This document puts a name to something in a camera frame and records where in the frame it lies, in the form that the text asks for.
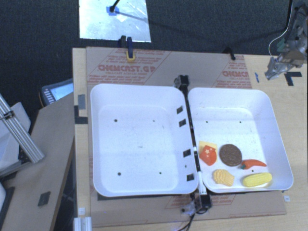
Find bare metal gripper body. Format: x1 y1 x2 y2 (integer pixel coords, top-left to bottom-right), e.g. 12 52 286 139
276 20 308 68

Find white plastic tray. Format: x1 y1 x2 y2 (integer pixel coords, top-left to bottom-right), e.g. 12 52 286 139
187 87 295 194
90 83 200 198

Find brown round biscuit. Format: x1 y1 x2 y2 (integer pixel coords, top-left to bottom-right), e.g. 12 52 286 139
218 143 243 167

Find orange chili pepper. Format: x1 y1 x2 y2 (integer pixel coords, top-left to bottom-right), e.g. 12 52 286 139
240 159 267 170

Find yellow cheese slice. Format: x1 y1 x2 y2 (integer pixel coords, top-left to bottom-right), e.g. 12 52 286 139
198 141 218 154

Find thin black and white rod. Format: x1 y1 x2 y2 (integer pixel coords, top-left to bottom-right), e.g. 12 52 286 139
182 85 207 197

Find yellow corn cob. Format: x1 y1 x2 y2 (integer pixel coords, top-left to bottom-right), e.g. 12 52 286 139
242 172 273 188

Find brown cardboard board red print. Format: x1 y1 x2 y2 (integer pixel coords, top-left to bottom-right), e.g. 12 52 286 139
86 46 287 228

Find yellow toy fries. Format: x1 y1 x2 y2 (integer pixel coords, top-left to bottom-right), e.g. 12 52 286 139
212 169 235 187

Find black block with thin wires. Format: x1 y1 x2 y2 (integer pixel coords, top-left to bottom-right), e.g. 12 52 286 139
194 193 213 214
174 75 190 90

